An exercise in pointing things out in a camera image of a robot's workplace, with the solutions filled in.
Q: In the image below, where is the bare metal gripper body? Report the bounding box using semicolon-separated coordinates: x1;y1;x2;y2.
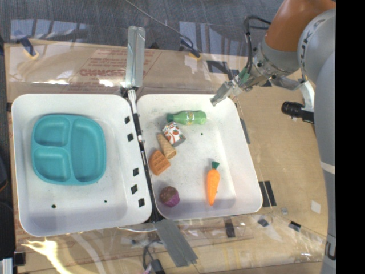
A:
228;54;275;93

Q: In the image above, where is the green bottle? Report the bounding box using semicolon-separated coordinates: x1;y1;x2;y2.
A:
166;110;208;126

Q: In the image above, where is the white plastic tray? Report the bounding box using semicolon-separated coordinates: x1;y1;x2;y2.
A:
136;93;263;221
10;93;153;237

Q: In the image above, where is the white can strawberry print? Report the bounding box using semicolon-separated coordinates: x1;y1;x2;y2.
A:
161;121;186;147

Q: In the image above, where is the tan ice cream cone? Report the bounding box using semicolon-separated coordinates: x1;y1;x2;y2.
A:
156;133;177;160

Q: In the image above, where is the brown cardboard board red print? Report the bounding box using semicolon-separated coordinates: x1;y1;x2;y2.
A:
3;38;329;274

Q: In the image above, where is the orange carrot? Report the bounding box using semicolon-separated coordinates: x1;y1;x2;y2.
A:
206;161;221;207

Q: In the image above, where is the orange waffle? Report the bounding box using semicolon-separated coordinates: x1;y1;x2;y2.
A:
148;150;171;176

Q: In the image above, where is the brown muffin purple cup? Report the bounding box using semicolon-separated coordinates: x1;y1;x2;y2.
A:
159;186;181;208

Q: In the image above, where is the blue divided plate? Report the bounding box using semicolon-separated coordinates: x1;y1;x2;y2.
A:
30;113;107;186

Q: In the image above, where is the black cylinder on white bracket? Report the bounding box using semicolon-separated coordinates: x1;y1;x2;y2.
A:
281;80;315;123

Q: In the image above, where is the black block with thin wires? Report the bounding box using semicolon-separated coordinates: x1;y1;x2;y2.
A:
150;259;165;274

